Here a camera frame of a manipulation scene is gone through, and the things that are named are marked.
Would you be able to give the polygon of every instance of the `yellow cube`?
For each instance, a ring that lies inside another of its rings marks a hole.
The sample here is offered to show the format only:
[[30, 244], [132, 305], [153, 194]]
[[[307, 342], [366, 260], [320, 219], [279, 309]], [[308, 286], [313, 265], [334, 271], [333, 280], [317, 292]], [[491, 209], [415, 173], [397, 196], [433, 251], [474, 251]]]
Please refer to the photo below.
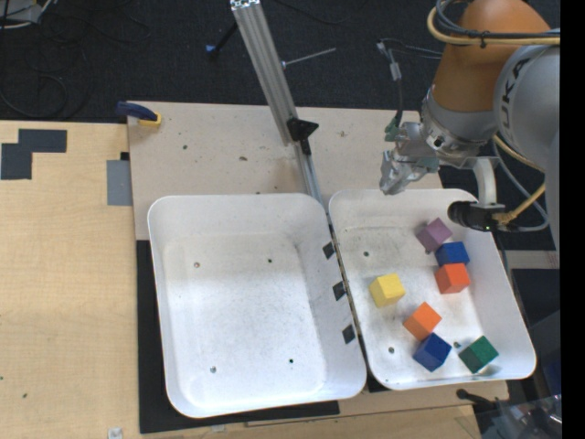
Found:
[[396, 304], [406, 294], [399, 276], [395, 273], [379, 276], [369, 286], [369, 292], [377, 307]]

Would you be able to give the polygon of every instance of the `bin with colored blocks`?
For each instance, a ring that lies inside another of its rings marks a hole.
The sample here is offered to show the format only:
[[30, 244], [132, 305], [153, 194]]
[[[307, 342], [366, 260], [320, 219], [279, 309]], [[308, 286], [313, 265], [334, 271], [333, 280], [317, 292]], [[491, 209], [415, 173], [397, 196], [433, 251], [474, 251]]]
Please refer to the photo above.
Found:
[[369, 286], [369, 292], [377, 307], [396, 304], [406, 294], [404, 286], [396, 273], [379, 276]]
[[445, 263], [469, 263], [469, 255], [461, 241], [445, 242], [435, 251], [435, 258], [439, 266]]
[[474, 374], [479, 369], [487, 366], [498, 355], [499, 353], [490, 341], [485, 336], [481, 336], [459, 353], [459, 358], [465, 363], [467, 369]]
[[422, 341], [432, 333], [441, 320], [442, 317], [425, 301], [417, 307], [402, 325], [418, 341]]
[[412, 357], [423, 367], [433, 372], [443, 365], [450, 351], [451, 345], [449, 343], [436, 333], [431, 333], [420, 343]]
[[452, 235], [452, 231], [445, 226], [441, 218], [437, 218], [417, 232], [416, 238], [427, 252], [435, 252]]
[[471, 284], [465, 263], [445, 263], [435, 272], [441, 294], [460, 293]]

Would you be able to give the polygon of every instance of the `metal extrusion post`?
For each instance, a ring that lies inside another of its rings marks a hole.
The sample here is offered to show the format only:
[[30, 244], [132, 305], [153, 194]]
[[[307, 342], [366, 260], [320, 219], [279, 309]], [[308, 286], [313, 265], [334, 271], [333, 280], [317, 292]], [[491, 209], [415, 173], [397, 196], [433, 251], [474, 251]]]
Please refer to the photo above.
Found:
[[296, 108], [284, 77], [281, 60], [274, 47], [261, 1], [230, 0], [229, 4], [281, 134], [282, 142], [285, 145], [294, 143], [307, 191], [323, 205], [321, 191], [314, 172], [313, 159], [311, 155], [306, 155], [303, 152], [299, 142], [293, 142], [287, 126], [290, 119], [297, 118]]

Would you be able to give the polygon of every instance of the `dark blue cube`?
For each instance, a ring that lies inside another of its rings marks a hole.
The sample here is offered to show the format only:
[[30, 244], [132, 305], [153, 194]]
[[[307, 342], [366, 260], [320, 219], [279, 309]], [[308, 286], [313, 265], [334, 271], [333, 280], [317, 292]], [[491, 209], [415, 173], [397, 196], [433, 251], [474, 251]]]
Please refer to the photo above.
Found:
[[412, 357], [433, 372], [445, 362], [450, 351], [451, 345], [433, 332], [420, 343]]
[[435, 251], [435, 257], [439, 266], [445, 263], [469, 263], [469, 255], [462, 242], [445, 242]]

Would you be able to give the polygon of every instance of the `orange cube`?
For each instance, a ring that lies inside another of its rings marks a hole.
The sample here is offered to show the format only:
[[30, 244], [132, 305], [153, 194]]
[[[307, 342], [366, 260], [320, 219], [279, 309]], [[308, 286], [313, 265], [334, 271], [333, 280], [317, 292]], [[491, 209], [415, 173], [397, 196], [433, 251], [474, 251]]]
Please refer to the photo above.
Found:
[[465, 263], [445, 263], [435, 272], [435, 280], [441, 294], [460, 293], [471, 280]]
[[402, 323], [402, 325], [414, 335], [418, 341], [422, 341], [432, 333], [441, 320], [442, 317], [439, 316], [430, 305], [424, 302], [419, 305], [419, 307]]

